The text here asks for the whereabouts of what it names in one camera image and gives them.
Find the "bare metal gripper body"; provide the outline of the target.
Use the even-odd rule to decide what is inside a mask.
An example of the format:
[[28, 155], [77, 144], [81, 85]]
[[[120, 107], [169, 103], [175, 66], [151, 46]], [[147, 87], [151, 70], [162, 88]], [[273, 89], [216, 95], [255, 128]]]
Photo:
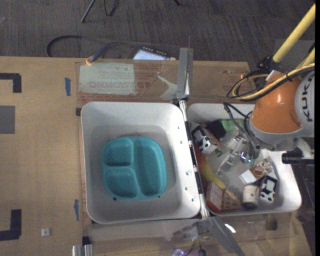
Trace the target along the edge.
[[253, 144], [247, 138], [246, 135], [243, 135], [240, 132], [237, 132], [231, 136], [231, 138], [226, 143], [226, 148], [228, 149], [228, 155], [233, 154], [236, 156], [235, 163], [240, 160], [240, 153], [242, 151], [249, 151], [251, 154], [251, 163], [255, 159], [255, 151]]

